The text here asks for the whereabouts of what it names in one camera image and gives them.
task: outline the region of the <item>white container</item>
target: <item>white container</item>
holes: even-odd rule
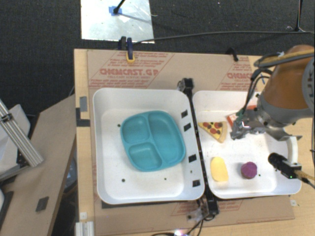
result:
[[[21,105],[16,105],[9,112],[13,115],[19,127],[27,135],[30,130],[30,122],[27,119]],[[9,135],[0,126],[0,174],[16,166],[18,148]]]
[[[177,90],[102,88],[94,94],[93,106],[97,191],[103,201],[128,204],[196,200],[202,196],[204,181],[186,95]],[[154,110],[165,111],[174,118],[186,155],[173,167],[142,172],[127,157],[119,125],[132,115]],[[189,123],[191,128],[184,131]]]
[[[226,121],[228,115],[243,107],[246,96],[246,92],[197,92],[193,97],[197,122]],[[256,97],[251,100],[250,105],[256,105]],[[278,142],[268,134],[247,134],[245,138],[234,141],[229,135],[231,131],[228,124],[228,134],[221,144],[199,128],[209,187],[213,194],[222,199],[234,199],[289,195],[300,190],[300,180],[287,179],[268,162],[268,156],[272,152],[287,158],[286,142]],[[229,175],[227,182],[216,182],[211,177],[210,162],[216,156],[225,161]],[[241,176],[241,166],[249,161],[257,165],[257,175],[253,179],[244,179]]]

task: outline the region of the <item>teal plate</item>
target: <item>teal plate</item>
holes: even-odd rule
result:
[[[176,122],[166,112],[150,111],[128,117],[120,131],[128,158],[140,171],[172,167],[186,154]]]

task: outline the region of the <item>toy pizza slice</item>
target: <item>toy pizza slice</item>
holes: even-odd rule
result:
[[[199,127],[210,134],[219,143],[223,143],[227,134],[226,121],[221,122],[199,122]]]

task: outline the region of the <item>black floor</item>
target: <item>black floor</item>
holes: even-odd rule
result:
[[[150,7],[157,15],[152,18],[154,36],[164,37],[229,30],[288,32],[295,27],[298,2],[150,0]],[[314,14],[315,0],[304,0],[302,29],[314,32]],[[21,104],[34,115],[58,103],[74,85],[73,49],[117,47],[117,43],[82,40],[80,31],[80,0],[0,0],[0,99],[7,107]],[[234,47],[239,54],[264,55],[297,44],[314,46],[314,34],[220,34],[157,41],[134,49],[223,54]],[[71,210],[67,202],[63,205]]]

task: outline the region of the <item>purple toy onion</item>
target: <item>purple toy onion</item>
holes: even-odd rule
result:
[[[257,165],[253,162],[247,162],[241,167],[242,176],[247,179],[252,179],[257,175]]]

